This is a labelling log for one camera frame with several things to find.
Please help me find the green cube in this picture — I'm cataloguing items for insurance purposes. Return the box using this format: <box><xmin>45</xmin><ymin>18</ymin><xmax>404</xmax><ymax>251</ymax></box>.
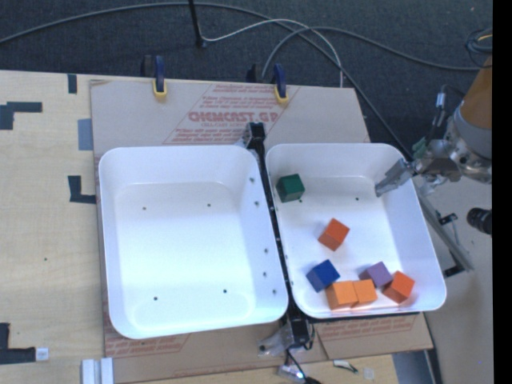
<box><xmin>275</xmin><ymin>173</ymin><xmax>306</xmax><ymax>204</ymax></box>

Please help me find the white plastic tray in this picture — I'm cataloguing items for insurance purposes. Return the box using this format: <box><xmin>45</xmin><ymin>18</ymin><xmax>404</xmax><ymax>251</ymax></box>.
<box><xmin>264</xmin><ymin>142</ymin><xmax>448</xmax><ymax>320</ymax></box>
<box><xmin>98</xmin><ymin>145</ymin><xmax>290</xmax><ymax>341</ymax></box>

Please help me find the dark orange cube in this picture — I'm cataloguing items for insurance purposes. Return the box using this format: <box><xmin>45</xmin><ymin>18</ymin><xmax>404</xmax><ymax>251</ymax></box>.
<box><xmin>382</xmin><ymin>270</ymin><xmax>416</xmax><ymax>305</ymax></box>
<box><xmin>318</xmin><ymin>218</ymin><xmax>351</xmax><ymax>252</ymax></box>

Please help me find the light orange cube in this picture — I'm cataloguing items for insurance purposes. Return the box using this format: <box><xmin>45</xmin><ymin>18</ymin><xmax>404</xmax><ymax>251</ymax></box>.
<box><xmin>325</xmin><ymin>280</ymin><xmax>360</xmax><ymax>311</ymax></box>
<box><xmin>351</xmin><ymin>278</ymin><xmax>379</xmax><ymax>306</ymax></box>

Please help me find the purple cube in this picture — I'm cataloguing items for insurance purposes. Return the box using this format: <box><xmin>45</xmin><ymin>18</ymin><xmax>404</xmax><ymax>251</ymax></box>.
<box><xmin>358</xmin><ymin>261</ymin><xmax>394</xmax><ymax>289</ymax></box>

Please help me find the brown cardboard board red print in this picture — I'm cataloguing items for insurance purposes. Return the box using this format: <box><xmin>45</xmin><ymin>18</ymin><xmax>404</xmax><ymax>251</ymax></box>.
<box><xmin>88</xmin><ymin>78</ymin><xmax>435</xmax><ymax>372</ymax></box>

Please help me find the black cylinder on white bracket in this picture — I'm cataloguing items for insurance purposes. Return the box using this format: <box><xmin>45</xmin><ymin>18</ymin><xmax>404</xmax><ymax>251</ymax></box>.
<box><xmin>466</xmin><ymin>206</ymin><xmax>494</xmax><ymax>236</ymax></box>

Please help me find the blue cube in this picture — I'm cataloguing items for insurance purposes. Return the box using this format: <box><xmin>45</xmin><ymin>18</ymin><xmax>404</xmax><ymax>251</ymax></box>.
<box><xmin>306</xmin><ymin>258</ymin><xmax>342</xmax><ymax>294</ymax></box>

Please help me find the thin black rod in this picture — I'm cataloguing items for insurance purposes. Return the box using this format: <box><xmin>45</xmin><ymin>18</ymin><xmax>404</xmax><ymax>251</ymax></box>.
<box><xmin>258</xmin><ymin>146</ymin><xmax>298</xmax><ymax>320</ymax></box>

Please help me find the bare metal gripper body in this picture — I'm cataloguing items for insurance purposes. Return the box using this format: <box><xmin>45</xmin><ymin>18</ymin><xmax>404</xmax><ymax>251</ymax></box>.
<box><xmin>411</xmin><ymin>138</ymin><xmax>494</xmax><ymax>185</ymax></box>

